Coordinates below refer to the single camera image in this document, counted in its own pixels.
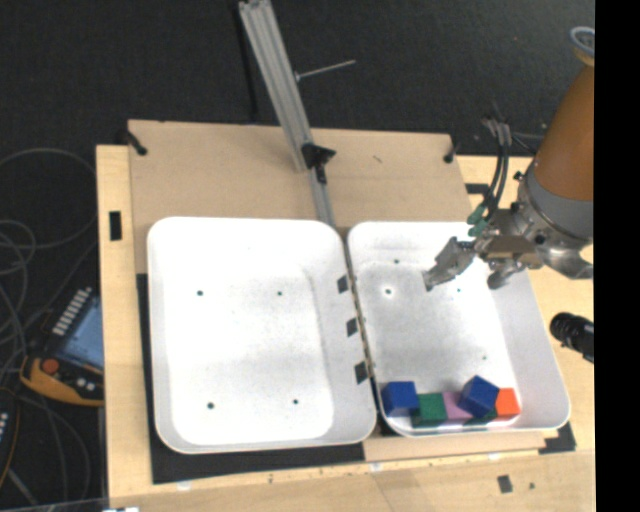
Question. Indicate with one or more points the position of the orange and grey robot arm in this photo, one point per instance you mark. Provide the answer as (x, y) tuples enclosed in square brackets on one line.
[(570, 135)]

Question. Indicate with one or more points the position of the pink cube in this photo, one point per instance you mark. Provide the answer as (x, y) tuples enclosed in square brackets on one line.
[(454, 407)]

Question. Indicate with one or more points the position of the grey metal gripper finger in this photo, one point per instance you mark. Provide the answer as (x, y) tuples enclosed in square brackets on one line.
[(450, 262), (505, 272)]

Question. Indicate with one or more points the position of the white plastic tray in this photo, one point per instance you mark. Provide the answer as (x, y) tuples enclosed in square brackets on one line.
[(430, 335), (250, 340)]

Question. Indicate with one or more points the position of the black cylinder on white bracket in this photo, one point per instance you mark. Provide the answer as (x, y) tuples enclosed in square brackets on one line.
[(575, 330)]

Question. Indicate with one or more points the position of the green cube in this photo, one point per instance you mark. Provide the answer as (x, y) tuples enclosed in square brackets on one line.
[(431, 407)]

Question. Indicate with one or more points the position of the brown cardboard board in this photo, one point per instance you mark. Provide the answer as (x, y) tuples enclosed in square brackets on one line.
[(225, 170)]

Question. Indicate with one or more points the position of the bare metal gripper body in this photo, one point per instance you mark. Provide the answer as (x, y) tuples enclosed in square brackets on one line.
[(510, 245)]

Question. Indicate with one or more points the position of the orange cube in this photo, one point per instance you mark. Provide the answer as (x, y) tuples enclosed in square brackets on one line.
[(508, 403)]

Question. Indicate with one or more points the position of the blue cube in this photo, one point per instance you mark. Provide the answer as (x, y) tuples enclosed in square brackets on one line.
[(479, 395), (399, 397)]

